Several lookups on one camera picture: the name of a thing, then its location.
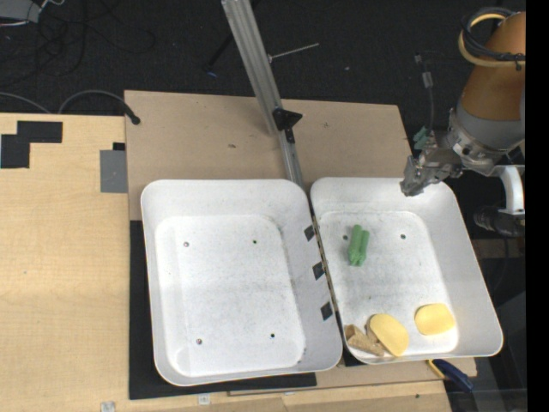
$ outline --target green object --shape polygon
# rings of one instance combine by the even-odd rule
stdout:
[[[359,224],[355,224],[353,227],[353,235],[351,236],[351,244],[347,249],[347,255],[349,256],[349,262],[351,265],[362,265],[366,260],[366,247],[368,246],[368,240],[370,239],[370,233],[364,230]]]
[[[425,146],[425,142],[427,142],[428,136],[423,136],[421,139],[419,139],[414,145],[413,149],[423,149]]]
[[[421,130],[413,135],[413,141],[415,142],[413,149],[423,149],[428,138],[426,127],[421,127]]]
[[[427,129],[425,126],[421,127],[421,130],[419,130],[417,133],[413,135],[413,141],[417,142],[421,139],[423,139],[427,135]]]

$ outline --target black clamp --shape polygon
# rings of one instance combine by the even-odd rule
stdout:
[[[286,132],[286,140],[290,143],[295,143],[292,127],[299,122],[302,117],[303,114],[289,112],[283,108],[275,108],[273,110],[273,119],[276,124],[276,128],[278,131],[284,130]]]

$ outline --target gray square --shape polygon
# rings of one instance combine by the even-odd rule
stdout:
[[[128,192],[126,152],[100,150],[101,192],[124,194]]]

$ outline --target blue handle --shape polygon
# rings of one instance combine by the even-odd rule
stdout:
[[[473,383],[469,377],[454,365],[442,359],[433,359],[432,363],[440,369],[441,373],[458,385],[463,392],[467,394],[473,392]]]

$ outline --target black tape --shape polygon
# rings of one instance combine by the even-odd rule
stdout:
[[[312,272],[315,274],[315,279],[318,281],[320,276],[324,274],[324,267],[322,263],[318,263],[312,266]]]
[[[307,237],[307,241],[311,241],[312,237],[315,236],[315,229],[313,228],[312,224],[304,230],[305,236]]]
[[[31,143],[61,143],[63,122],[17,121],[17,134],[2,135],[1,168],[29,168]]]
[[[26,138],[29,143],[61,143],[63,122],[17,121],[17,136]]]
[[[320,312],[323,314],[323,320],[326,320],[329,318],[332,314],[334,314],[334,310],[332,310],[332,306],[329,302],[326,302],[321,308]]]
[[[16,134],[2,135],[0,152],[1,168],[28,168],[30,165],[31,145]]]

